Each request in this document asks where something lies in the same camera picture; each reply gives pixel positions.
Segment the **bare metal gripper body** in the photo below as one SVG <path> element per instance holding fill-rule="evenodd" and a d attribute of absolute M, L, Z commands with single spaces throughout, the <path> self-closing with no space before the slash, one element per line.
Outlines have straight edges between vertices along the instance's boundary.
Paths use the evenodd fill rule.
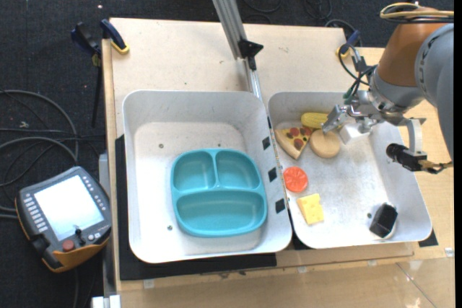
<path fill-rule="evenodd" d="M 359 132 L 367 133 L 379 123 L 394 126 L 405 125 L 405 108 L 396 105 L 382 94 L 369 90 L 358 90 L 346 100 L 346 113 L 359 123 Z"/>

